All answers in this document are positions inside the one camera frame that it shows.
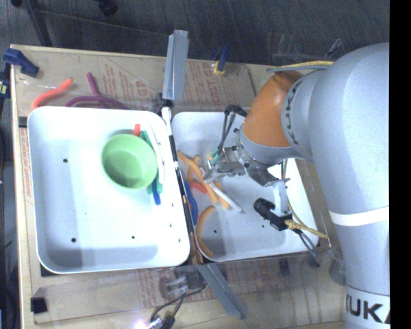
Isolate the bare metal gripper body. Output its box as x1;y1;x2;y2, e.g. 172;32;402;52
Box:
221;145;251;178

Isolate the white flexible tube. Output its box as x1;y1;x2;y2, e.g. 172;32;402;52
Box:
204;179;243;214

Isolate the blue flexible tube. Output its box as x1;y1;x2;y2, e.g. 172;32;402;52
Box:
151;180;162;206
182;181;199;226

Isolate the thin black and white rod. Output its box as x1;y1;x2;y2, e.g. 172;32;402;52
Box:
160;106;200;265

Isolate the green flexible tube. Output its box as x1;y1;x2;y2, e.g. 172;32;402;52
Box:
138;130;164;195

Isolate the white plastic tray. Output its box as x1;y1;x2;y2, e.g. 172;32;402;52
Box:
171;110;321;263
27;105;192;275

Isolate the green bowl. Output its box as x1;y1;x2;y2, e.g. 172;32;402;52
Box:
100;133;159;191

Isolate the brown cardboard board red print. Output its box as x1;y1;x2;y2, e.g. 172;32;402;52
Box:
10;44;334;325

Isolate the purple flexible tube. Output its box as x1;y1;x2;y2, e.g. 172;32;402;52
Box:
65;72;129;110

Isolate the long orange red flexible tube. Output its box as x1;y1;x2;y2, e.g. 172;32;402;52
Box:
31;77;74;111

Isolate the black cylinder on white bracket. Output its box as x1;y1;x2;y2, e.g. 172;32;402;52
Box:
247;165;294;232

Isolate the black block with thin wires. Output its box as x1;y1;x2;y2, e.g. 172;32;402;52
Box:
182;267;207;290

